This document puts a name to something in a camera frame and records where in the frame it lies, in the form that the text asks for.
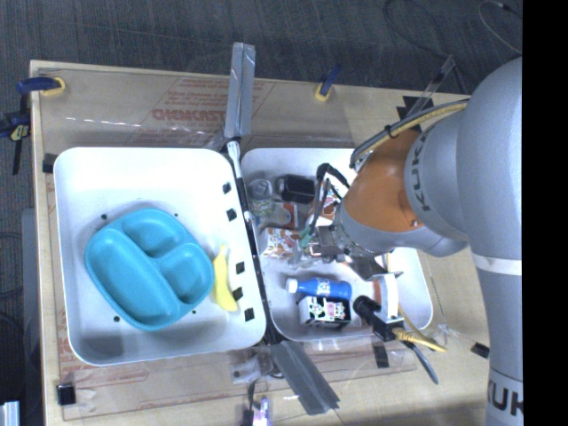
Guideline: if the black box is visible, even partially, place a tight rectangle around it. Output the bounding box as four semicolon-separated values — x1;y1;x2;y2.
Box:
276;174;317;205

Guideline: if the blue bottle with white cap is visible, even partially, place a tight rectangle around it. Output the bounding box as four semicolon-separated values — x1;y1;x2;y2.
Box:
285;276;353;302

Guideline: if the white and green printed bottle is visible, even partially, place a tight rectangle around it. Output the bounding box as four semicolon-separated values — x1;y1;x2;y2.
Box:
248;197;293;231

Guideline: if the black cylinder on white bracket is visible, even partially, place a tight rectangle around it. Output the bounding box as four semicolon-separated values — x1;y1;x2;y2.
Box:
352;271;406;343

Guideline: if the yellow banana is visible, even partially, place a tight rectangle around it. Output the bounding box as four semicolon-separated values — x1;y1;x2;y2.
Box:
212;244;240;313

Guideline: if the blue divided plate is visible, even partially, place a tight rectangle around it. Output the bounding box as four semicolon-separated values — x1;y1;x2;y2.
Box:
83;208;216;332

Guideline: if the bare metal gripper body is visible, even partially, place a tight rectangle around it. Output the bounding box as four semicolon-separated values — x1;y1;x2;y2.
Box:
309;225;352;264

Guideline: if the white plastic tray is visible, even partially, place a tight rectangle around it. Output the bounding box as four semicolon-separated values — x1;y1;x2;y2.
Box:
52;146;268;367
239;147;435;343

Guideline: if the white packet with orange print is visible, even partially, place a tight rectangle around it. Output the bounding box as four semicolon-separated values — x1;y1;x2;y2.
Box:
259;226;304;260

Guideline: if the brown cardboard board red print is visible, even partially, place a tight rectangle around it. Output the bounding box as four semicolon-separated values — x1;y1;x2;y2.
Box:
37;67;447;422

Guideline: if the black and white printed carton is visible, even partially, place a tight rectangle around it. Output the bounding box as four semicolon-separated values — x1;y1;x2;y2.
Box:
298;295;353;327

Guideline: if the orange and white carton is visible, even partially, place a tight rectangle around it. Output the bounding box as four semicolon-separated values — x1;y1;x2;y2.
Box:
309;188;345;222

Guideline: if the silver can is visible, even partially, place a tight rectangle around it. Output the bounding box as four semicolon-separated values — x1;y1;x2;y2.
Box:
247;177;273;201

